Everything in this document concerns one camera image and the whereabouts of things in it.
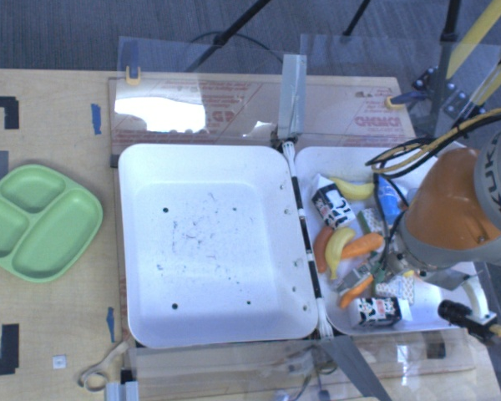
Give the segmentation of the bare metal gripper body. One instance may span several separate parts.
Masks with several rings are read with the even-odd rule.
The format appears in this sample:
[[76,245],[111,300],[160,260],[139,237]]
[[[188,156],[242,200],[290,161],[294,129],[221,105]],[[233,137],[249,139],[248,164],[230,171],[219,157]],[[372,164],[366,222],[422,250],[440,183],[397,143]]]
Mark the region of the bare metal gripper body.
[[416,275],[419,270],[396,252],[372,252],[362,263],[362,280],[381,283],[390,282],[394,277]]

